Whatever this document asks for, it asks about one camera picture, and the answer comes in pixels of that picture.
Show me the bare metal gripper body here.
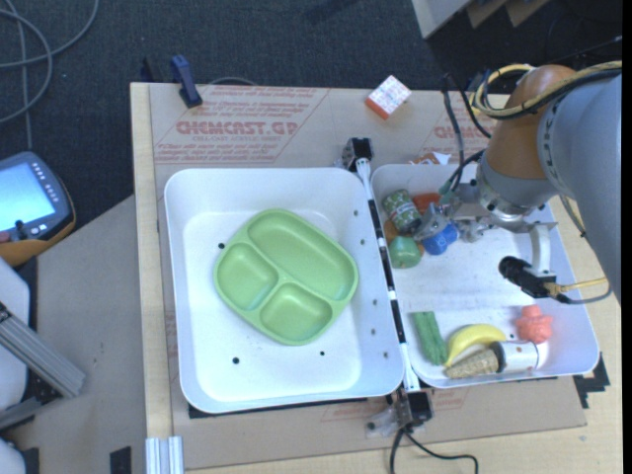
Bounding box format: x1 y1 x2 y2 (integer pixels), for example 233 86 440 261
445 184 540 230

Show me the blue toy block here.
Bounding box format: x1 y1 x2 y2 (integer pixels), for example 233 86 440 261
421 221 461 257

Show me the orange toy carrot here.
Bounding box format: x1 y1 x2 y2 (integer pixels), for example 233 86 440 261
411 192 443 214

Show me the green printed can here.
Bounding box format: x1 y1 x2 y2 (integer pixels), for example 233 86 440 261
380 188 424 232

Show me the green toy pepper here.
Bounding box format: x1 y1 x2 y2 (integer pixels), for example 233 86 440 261
388 234 425 271

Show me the white plastic tray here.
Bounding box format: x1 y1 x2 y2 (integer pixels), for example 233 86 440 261
163 166 408 415
369 162 601 391

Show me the orange and white packet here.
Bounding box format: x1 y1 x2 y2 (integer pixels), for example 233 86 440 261
409 150 453 167

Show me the thin black and white rod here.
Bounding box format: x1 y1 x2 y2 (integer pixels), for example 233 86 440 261
355 157 422 393

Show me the yellow banana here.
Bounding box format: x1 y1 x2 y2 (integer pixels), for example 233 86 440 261
443 323 508 369

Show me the pink lumpy toy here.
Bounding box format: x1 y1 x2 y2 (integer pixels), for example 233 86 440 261
514 304 554 346

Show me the orange and white carton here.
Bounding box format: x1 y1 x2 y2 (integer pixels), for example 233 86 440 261
364 74 413 120

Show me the white bottle with black cap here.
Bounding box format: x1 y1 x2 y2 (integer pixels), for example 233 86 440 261
493 340 550 373

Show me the green divided plate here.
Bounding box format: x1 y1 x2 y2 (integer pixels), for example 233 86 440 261
212 207 360 348

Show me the brown cardboard board red print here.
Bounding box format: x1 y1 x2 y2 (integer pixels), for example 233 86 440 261
147 83 590 471

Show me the black cylinder on white bracket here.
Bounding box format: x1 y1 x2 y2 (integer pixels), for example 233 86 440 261
498 219 560 299

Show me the black block with thin wires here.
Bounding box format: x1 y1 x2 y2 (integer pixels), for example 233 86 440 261
341 136 374 171
366 389 435 437

